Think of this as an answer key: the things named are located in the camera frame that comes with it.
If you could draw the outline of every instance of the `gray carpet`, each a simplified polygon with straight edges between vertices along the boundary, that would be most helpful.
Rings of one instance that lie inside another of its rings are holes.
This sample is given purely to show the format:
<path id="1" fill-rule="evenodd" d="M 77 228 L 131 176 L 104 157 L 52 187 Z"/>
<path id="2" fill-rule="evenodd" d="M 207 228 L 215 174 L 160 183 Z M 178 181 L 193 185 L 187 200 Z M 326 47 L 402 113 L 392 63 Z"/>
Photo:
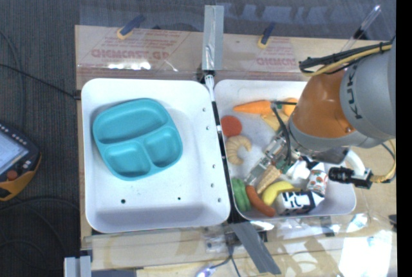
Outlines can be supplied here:
<path id="1" fill-rule="evenodd" d="M 0 275 L 63 276 L 65 256 L 80 248 L 75 91 L 76 24 L 121 26 L 136 12 L 142 27 L 202 31 L 203 6 L 225 7 L 225 32 L 349 38 L 375 5 L 382 13 L 366 33 L 396 32 L 397 0 L 0 0 L 0 120 L 41 149 L 41 167 L 15 199 L 0 202 Z"/>

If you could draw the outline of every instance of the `green vegetable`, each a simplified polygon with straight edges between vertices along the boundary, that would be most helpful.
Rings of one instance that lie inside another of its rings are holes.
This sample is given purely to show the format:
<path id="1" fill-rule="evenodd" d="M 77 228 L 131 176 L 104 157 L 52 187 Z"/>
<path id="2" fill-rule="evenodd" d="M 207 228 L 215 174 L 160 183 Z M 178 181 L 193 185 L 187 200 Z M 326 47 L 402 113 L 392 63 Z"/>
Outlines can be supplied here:
<path id="1" fill-rule="evenodd" d="M 232 189 L 238 209 L 241 212 L 250 211 L 252 207 L 245 191 L 245 184 L 240 178 L 232 178 Z"/>

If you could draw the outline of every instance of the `blue plate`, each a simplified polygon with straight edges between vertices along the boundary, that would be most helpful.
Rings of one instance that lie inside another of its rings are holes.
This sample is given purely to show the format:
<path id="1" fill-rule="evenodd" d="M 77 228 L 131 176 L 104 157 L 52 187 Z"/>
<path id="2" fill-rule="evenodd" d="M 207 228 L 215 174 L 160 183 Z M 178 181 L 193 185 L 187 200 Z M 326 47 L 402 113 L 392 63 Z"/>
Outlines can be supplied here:
<path id="1" fill-rule="evenodd" d="M 131 100 L 99 113 L 93 137 L 109 170 L 122 180 L 163 171 L 183 151 L 170 114 L 153 99 Z"/>

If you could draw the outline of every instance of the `yellow and blue clip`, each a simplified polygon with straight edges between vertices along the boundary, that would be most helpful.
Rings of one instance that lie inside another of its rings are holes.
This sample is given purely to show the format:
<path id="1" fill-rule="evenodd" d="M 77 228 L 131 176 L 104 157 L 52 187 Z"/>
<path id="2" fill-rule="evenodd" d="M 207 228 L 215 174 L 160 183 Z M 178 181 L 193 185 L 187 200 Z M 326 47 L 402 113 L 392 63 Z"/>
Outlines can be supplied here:
<path id="1" fill-rule="evenodd" d="M 261 49 L 265 49 L 269 44 L 269 37 L 272 33 L 273 29 L 275 28 L 275 23 L 270 23 L 268 27 L 265 28 L 263 34 L 260 36 L 259 41 L 257 42 L 257 46 Z"/>
<path id="2" fill-rule="evenodd" d="M 139 27 L 140 23 L 144 20 L 145 20 L 145 17 L 143 15 L 139 15 L 139 16 L 133 18 L 125 26 L 123 26 L 122 28 L 119 28 L 117 30 L 117 37 L 120 40 L 124 40 L 124 39 L 128 38 L 133 33 L 133 29 L 136 28 L 136 27 Z"/>

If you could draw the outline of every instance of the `hot dog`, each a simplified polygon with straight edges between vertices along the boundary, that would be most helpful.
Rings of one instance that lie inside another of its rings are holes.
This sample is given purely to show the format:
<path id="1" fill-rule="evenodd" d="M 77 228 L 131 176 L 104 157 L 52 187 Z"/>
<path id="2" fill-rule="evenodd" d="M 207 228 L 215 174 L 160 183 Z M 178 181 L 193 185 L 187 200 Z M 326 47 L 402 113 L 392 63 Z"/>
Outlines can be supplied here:
<path id="1" fill-rule="evenodd" d="M 245 188 L 247 197 L 250 204 L 255 207 L 260 213 L 272 218 L 276 214 L 276 210 L 273 207 L 267 206 L 262 199 L 260 199 L 254 186 L 246 186 Z"/>

